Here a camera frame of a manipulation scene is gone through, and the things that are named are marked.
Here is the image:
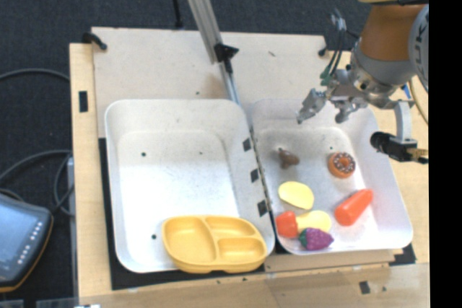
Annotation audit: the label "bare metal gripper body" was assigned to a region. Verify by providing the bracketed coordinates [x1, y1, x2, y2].
[326, 64, 398, 110]

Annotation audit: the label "white plastic tray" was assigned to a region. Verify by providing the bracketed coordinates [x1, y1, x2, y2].
[104, 98, 276, 275]
[248, 97, 414, 257]

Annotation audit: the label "brown frosted doughnut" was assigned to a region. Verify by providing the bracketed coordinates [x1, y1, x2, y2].
[327, 151, 357, 180]

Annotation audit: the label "brown toy food piece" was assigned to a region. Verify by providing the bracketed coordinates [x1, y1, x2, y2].
[276, 147, 301, 170]

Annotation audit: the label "thin black and white rod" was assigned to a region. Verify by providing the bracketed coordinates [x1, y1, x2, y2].
[222, 61, 278, 229]

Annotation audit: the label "orange carrot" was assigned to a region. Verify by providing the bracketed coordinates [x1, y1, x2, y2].
[334, 188, 374, 227]

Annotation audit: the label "black block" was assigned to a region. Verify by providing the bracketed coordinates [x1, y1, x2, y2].
[214, 42, 240, 66]

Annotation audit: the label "pale yellow toy slice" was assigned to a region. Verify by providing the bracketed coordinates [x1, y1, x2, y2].
[295, 209, 333, 234]

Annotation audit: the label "orange red toy piece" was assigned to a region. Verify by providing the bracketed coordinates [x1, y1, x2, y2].
[274, 211, 300, 239]

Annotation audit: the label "purple grapes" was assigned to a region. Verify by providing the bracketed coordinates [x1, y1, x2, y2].
[298, 226, 335, 252]

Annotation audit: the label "pale wood board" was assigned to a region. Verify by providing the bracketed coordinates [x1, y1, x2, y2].
[90, 26, 405, 273]

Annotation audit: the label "yellow divided plate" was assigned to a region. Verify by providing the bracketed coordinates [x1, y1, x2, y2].
[160, 214, 269, 275]

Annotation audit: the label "black cylinder on white bracket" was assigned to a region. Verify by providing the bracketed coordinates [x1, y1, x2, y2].
[369, 100, 420, 163]

